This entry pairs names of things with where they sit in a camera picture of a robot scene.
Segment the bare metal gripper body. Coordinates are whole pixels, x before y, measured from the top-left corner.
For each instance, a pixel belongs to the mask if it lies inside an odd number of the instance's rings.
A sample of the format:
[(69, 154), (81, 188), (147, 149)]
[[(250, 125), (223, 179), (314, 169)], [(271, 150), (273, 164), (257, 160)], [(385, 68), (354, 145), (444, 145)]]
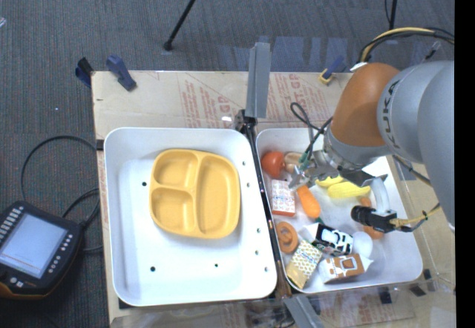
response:
[(295, 166), (295, 175), (309, 180), (325, 180), (328, 177), (335, 178), (339, 175), (338, 170), (332, 167), (324, 156), (322, 150), (304, 152)]

